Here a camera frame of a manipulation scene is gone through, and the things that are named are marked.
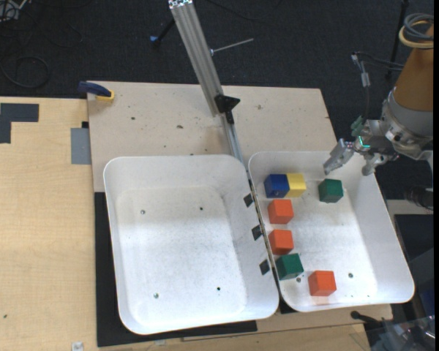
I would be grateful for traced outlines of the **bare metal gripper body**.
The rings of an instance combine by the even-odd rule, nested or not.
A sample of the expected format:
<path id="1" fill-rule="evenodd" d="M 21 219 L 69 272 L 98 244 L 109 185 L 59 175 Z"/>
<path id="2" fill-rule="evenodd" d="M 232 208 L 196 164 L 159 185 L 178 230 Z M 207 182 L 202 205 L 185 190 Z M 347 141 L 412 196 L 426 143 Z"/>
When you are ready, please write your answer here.
<path id="1" fill-rule="evenodd" d="M 414 160 L 428 160 L 430 138 L 417 135 L 394 121 L 366 120 L 355 139 L 361 154 L 401 155 Z"/>

